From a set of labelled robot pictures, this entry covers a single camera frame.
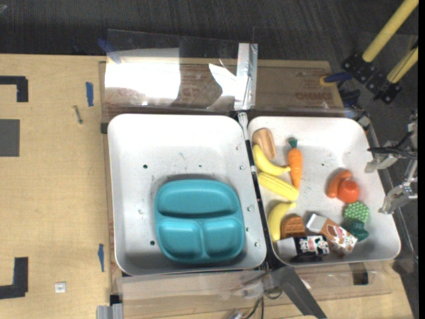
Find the toy carrot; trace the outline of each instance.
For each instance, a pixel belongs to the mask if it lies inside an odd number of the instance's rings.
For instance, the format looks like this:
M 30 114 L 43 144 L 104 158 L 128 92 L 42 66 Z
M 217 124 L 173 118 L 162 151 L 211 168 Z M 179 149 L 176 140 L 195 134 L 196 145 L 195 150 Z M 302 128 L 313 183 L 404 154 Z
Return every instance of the toy carrot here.
M 298 141 L 295 138 L 290 138 L 288 140 L 288 143 L 292 147 L 288 153 L 288 163 L 291 168 L 292 184 L 299 189 L 303 170 L 303 154 L 299 149 L 297 149 L 297 142 Z

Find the banana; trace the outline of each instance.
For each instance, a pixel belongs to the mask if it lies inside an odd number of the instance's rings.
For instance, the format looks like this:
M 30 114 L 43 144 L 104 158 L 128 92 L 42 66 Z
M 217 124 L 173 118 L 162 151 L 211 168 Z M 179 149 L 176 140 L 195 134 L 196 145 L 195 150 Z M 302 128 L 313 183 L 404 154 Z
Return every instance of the banana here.
M 285 171 L 291 170 L 289 166 L 281 167 L 280 165 L 276 165 L 269 161 L 258 144 L 255 144 L 252 147 L 252 154 L 254 156 L 254 163 L 257 168 L 261 171 L 269 173 L 270 175 L 279 176 Z
M 270 237 L 272 238 L 272 242 L 280 240 L 280 223 L 282 219 L 286 215 L 286 213 L 291 209 L 295 208 L 296 203 L 279 203 L 276 205 L 270 214 L 267 217 L 268 228 L 270 232 Z

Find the gray square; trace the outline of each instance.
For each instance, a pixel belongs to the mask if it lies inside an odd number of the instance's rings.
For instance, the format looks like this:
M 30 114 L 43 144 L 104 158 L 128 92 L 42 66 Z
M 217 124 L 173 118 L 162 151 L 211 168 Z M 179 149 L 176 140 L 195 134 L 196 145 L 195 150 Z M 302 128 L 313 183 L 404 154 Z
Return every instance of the gray square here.
M 19 157 L 19 120 L 0 120 L 0 157 Z

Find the screw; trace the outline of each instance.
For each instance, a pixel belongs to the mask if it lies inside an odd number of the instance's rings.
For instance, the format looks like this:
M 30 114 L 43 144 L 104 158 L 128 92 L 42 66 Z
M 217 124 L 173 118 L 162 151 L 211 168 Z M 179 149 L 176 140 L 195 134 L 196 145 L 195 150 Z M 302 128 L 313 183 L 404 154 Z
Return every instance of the screw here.
M 77 116 L 78 123 L 82 124 L 82 119 L 81 119 L 80 113 L 78 112 L 78 107 L 77 107 L 77 105 L 74 105 L 72 108 L 73 108 L 73 109 L 74 109 L 74 111 L 75 111 L 75 114 L 76 114 L 76 116 Z

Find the yellow rod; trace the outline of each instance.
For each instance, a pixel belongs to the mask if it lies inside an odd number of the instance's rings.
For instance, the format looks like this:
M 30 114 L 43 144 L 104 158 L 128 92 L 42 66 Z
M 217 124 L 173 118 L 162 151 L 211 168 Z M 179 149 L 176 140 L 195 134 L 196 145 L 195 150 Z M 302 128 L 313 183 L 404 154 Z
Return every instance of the yellow rod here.
M 391 37 L 397 32 L 408 16 L 419 5 L 419 0 L 404 0 L 400 7 L 394 12 L 378 35 L 373 39 L 362 58 L 365 62 L 372 62 Z
M 406 74 L 407 71 L 409 71 L 413 65 L 415 65 L 418 62 L 419 57 L 419 47 L 416 47 L 415 49 L 410 50 L 403 58 L 398 62 L 396 66 L 391 70 L 390 73 L 388 73 L 388 76 L 386 76 L 386 79 L 396 84 L 400 81 L 400 79 Z

